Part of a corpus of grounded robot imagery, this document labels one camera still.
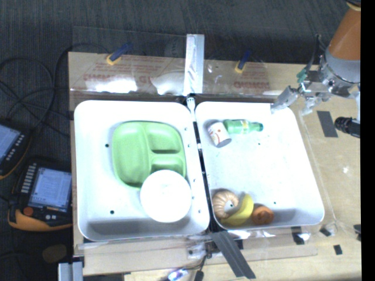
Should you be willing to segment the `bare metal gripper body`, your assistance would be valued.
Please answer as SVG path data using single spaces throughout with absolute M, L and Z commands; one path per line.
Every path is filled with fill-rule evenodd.
M 350 97 L 350 90 L 359 85 L 335 74 L 330 67 L 316 70 L 302 69 L 298 73 L 298 92 L 306 100 L 327 101 L 336 95 L 343 98 Z

